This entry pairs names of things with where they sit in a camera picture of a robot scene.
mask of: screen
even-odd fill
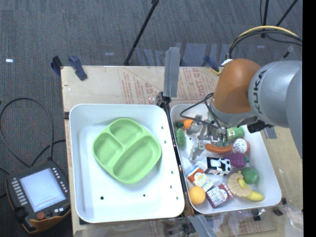
[[[66,199],[50,168],[23,177],[20,181],[34,212]]]

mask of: handheld controller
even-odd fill
[[[30,234],[51,228],[70,213],[67,178],[51,160],[9,176],[6,190],[17,220]]]

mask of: sausage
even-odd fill
[[[231,150],[233,150],[233,147],[231,145],[227,145],[225,147],[219,147],[219,146],[215,146],[213,144],[207,143],[205,145],[205,149],[214,153],[223,154],[223,153],[228,153]]]

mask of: black clamp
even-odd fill
[[[76,55],[72,55],[69,58],[70,65],[76,69],[76,75],[79,77],[80,80],[84,80],[87,78],[87,74],[84,72],[83,67],[79,58]]]

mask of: white plastic tray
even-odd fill
[[[131,118],[161,144],[162,155],[139,182],[124,184],[96,161],[92,144],[118,118]],[[184,209],[184,197],[167,116],[155,105],[80,104],[70,111],[75,206],[89,223],[171,218]]]
[[[171,109],[171,120],[172,125],[175,128],[176,122],[184,119],[180,117],[180,113],[188,108],[191,105],[188,104],[181,104],[176,105]],[[185,113],[185,116],[194,118],[196,114],[203,115],[203,119],[207,118],[207,108],[204,104],[197,105]],[[211,214],[211,213],[219,213],[219,212],[226,212],[226,211],[233,211],[233,210],[242,210],[242,209],[251,209],[251,208],[258,208],[258,207],[268,207],[274,206],[278,204],[281,200],[281,189],[277,181],[277,177],[275,175],[274,169],[271,165],[271,161],[264,145],[263,139],[261,137],[260,132],[250,134],[247,130],[247,127],[243,127],[244,136],[243,139],[250,143],[250,152],[246,154],[249,163],[247,166],[253,167],[259,174],[259,180],[256,184],[252,185],[253,190],[256,190],[262,193],[265,198],[262,201],[252,201],[247,198],[240,198],[234,196],[232,199],[224,202],[223,204],[219,205],[216,208],[213,208],[207,199],[201,204],[193,205],[192,207],[203,214]],[[210,151],[204,151],[201,153],[200,156],[196,158],[196,160],[189,160],[191,148],[194,142],[197,141],[197,133],[193,133],[192,135],[186,135],[186,146],[181,148],[178,147],[181,165],[184,171],[184,174],[187,175],[191,169],[195,165],[205,166],[204,160],[206,157],[217,157],[217,158],[224,158],[225,154],[217,154],[212,153]],[[234,168],[232,167],[231,173],[237,172],[238,170],[242,170],[242,168]],[[217,176],[208,174],[207,176],[211,181],[214,183],[214,187],[218,186],[221,183],[227,183],[227,180],[230,176]],[[187,188],[190,189],[192,184],[189,180],[186,179]]]

